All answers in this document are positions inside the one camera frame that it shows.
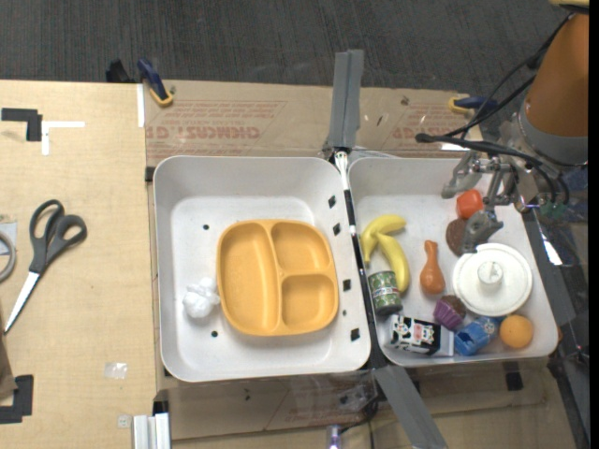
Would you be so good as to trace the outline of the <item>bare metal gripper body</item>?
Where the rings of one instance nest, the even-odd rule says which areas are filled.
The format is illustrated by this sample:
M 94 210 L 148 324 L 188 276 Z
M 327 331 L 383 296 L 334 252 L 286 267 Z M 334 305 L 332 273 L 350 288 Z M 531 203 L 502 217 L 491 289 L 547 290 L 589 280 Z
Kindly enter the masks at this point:
M 484 168 L 491 173 L 485 203 L 512 204 L 518 211 L 552 211 L 562 203 L 560 170 L 535 152 L 525 134 L 526 121 L 518 115 L 502 123 L 499 136 L 487 143 Z

